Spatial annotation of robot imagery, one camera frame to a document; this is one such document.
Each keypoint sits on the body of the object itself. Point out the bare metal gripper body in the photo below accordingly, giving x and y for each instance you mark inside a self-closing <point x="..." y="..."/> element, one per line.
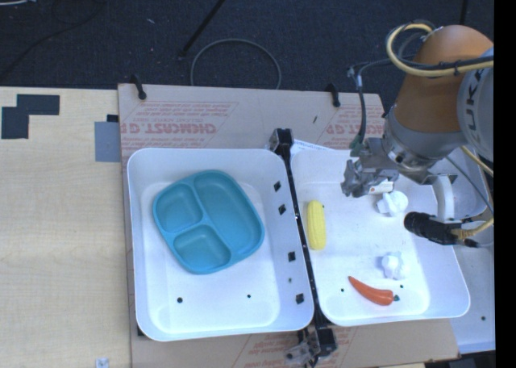
<point x="383" y="158"/>

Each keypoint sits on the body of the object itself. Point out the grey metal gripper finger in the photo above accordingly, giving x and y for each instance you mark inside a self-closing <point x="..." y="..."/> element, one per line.
<point x="350" y="181"/>
<point x="367" y="185"/>

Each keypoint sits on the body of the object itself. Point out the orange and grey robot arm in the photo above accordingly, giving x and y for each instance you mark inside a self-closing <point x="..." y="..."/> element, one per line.
<point x="431" y="88"/>

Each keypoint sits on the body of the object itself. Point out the small white and orange packet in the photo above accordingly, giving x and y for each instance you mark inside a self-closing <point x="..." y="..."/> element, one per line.
<point x="381" y="187"/>

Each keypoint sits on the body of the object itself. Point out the white toy cauliflower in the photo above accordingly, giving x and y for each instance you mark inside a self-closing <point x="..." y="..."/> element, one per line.
<point x="393" y="203"/>
<point x="393" y="266"/>

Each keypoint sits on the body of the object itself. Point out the white paper sheet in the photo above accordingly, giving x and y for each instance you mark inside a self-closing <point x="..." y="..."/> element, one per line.
<point x="312" y="145"/>

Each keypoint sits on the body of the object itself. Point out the white plastic tray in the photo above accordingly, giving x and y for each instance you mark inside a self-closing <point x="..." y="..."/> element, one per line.
<point x="225" y="302"/>
<point x="363" y="237"/>

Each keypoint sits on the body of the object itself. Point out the yellow corn cob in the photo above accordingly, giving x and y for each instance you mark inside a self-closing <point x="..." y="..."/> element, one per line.
<point x="316" y="225"/>

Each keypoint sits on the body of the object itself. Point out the orange carrot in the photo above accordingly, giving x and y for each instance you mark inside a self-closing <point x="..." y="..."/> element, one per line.
<point x="373" y="293"/>

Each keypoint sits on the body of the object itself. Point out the brown cardboard board red print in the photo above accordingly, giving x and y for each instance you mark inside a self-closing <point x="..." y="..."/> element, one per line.
<point x="242" y="116"/>

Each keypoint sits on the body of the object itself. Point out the blue divided plate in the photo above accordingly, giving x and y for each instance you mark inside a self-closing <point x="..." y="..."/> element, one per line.
<point x="213" y="201"/>

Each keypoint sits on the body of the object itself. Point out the black cylinder on white bracket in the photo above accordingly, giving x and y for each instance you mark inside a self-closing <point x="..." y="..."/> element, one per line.
<point x="427" y="230"/>

